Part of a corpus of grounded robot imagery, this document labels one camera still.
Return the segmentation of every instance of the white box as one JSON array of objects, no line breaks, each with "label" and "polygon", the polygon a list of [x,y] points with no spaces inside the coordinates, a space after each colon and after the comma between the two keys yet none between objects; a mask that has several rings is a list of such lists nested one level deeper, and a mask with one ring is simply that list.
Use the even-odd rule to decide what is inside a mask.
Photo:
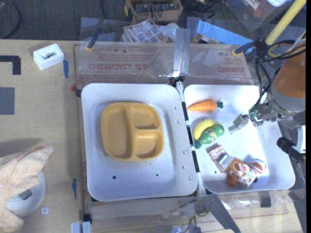
[{"label": "white box", "polygon": [[47,69],[64,61],[64,54],[55,43],[34,51],[34,60],[40,70]]}]

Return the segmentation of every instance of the toy carrot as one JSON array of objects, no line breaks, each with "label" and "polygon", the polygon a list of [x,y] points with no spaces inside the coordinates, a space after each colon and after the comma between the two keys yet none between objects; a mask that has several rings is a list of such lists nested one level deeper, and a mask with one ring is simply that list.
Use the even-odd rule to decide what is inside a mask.
[{"label": "toy carrot", "polygon": [[223,102],[216,103],[214,100],[206,100],[190,105],[187,109],[190,111],[213,111],[217,107],[223,108]]}]

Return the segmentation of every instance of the orange object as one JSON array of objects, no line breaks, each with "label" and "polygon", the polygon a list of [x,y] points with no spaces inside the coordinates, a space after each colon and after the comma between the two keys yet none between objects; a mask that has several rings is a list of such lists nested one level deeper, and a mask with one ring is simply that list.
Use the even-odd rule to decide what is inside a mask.
[{"label": "orange object", "polygon": [[74,91],[76,88],[77,88],[77,84],[74,83],[70,89],[71,91]]},{"label": "orange object", "polygon": [[190,105],[187,109],[190,111],[213,111],[217,107],[223,108],[223,102],[216,103],[214,100],[206,100]]},{"label": "orange object", "polygon": [[237,185],[237,183],[238,183],[238,181],[235,178],[233,178],[231,176],[229,177],[229,186],[235,187]]},{"label": "orange object", "polygon": [[[307,40],[298,45],[305,45]],[[274,89],[291,98],[306,98],[306,52],[287,59],[281,67],[274,83]]]}]

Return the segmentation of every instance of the white tray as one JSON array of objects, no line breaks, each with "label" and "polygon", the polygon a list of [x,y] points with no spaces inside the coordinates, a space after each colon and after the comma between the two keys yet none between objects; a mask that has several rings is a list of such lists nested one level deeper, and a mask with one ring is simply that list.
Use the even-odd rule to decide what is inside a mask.
[{"label": "white tray", "polygon": [[[190,85],[184,92],[186,105],[213,99],[224,103],[223,109],[216,108],[213,112],[188,111],[192,129],[202,119],[211,118],[225,128],[223,136],[215,142],[202,145],[196,150],[199,168],[204,186],[212,193],[235,193],[260,190],[289,189],[295,182],[295,175],[290,159],[277,145],[281,137],[277,122],[264,122],[255,128],[250,121],[244,128],[230,134],[228,127],[239,114],[247,114],[259,97],[258,87],[250,85]],[[254,158],[263,160],[267,170],[245,189],[240,184],[235,187],[228,185],[227,175],[220,173],[212,162],[207,151],[222,145],[229,155],[250,163]]]},{"label": "white tray", "polygon": [[[197,188],[190,142],[177,90],[163,84],[92,83],[81,94],[87,187],[99,201],[187,196]],[[149,161],[122,162],[103,148],[101,114],[113,102],[143,102],[160,115],[164,149]]]}]

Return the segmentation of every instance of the red and white carton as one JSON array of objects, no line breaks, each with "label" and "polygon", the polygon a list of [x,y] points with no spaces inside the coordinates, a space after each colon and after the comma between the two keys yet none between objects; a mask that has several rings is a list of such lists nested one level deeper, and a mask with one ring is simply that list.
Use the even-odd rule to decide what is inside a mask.
[{"label": "red and white carton", "polygon": [[245,188],[248,188],[258,176],[257,172],[249,165],[229,155],[225,155],[219,161],[219,164],[228,175],[236,179],[239,183],[242,183]]},{"label": "red and white carton", "polygon": [[264,170],[266,170],[267,165],[260,159],[254,159],[252,163],[249,165],[256,173],[257,176],[259,177]]}]

